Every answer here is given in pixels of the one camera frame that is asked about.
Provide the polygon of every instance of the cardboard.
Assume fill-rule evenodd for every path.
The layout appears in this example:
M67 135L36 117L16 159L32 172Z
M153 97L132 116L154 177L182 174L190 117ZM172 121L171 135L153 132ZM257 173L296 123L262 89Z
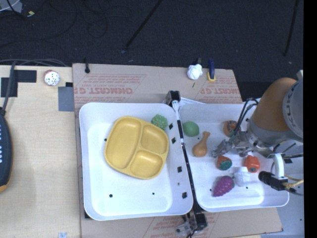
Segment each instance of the cardboard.
M162 103L168 91L179 91L181 97L203 103L241 104L240 92L232 70L216 69L216 81L207 79L208 69L197 80L187 76L187 68L73 64L74 107L81 233L85 238L140 237L179 238L175 228L184 222L182 216L132 218L96 221L85 218L82 187L82 160L78 113L88 102ZM208 226L193 237L224 238L282 231L276 208L237 210L221 213L204 212Z

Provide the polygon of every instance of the purple toy grapes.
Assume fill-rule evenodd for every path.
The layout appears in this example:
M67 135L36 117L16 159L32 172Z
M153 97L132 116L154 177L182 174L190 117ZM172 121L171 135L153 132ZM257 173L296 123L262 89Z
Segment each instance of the purple toy grapes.
M214 190L213 190L213 196L223 196L226 193L228 193L230 190L232 190L234 187L234 181L229 176L223 176L219 179L217 182Z

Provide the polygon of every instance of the yellow plate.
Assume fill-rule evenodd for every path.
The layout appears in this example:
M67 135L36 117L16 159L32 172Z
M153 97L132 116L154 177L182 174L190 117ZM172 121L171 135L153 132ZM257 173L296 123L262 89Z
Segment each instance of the yellow plate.
M151 179L162 171L168 149L164 130L142 119L125 116L116 120L111 128L104 155L115 170Z

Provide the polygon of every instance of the wooden surface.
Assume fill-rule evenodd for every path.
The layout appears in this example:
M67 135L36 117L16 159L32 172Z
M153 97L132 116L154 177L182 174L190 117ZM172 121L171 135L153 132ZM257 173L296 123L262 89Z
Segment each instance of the wooden surface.
M9 98L6 108L14 167L10 185L0 193L0 237L57 238L61 232L81 237L75 116L58 111L58 87L72 82L72 68L16 69L36 70L37 82L18 83L18 97ZM60 74L57 86L44 83L48 69ZM9 70L0 65L0 77Z

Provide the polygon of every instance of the toy donut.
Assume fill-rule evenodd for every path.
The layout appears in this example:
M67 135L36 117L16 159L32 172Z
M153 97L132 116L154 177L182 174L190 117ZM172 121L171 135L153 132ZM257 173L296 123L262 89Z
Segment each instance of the toy donut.
M223 126L223 132L224 134L226 134L226 136L229 136L230 133L234 130L234 128L236 127L237 122L233 121L233 120L229 120L227 121L224 126Z

